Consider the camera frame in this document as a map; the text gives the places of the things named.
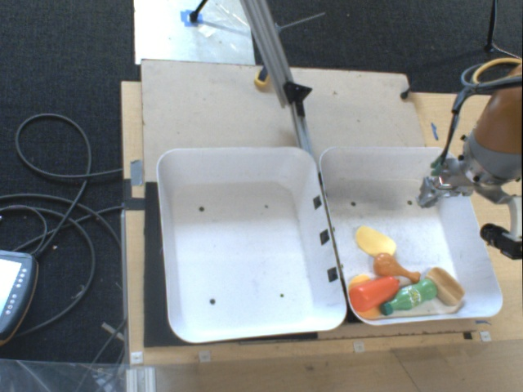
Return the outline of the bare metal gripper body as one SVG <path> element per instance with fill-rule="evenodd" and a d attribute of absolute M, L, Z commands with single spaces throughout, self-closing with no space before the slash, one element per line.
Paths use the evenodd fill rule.
<path fill-rule="evenodd" d="M 433 163 L 433 182 L 445 187 L 443 198 L 468 197 L 474 191 L 474 184 L 461 169 L 461 162 L 457 158 L 447 158 L 444 161 L 437 158 Z"/>

